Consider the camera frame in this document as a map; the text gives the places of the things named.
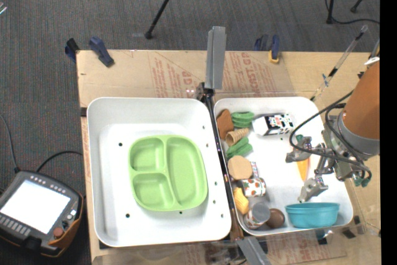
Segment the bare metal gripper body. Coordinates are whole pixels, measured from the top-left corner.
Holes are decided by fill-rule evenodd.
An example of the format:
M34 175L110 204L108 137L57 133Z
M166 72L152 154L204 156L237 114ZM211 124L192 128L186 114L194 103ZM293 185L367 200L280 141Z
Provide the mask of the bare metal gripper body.
M333 168L336 178L339 181L345 181L350 178L355 181L360 180L362 177L362 170L354 164L357 160L351 156L341 140L336 137L328 126L324 127L322 135L326 146L333 151L333 156L343 157L352 161L352 163L350 163L347 161L335 160Z

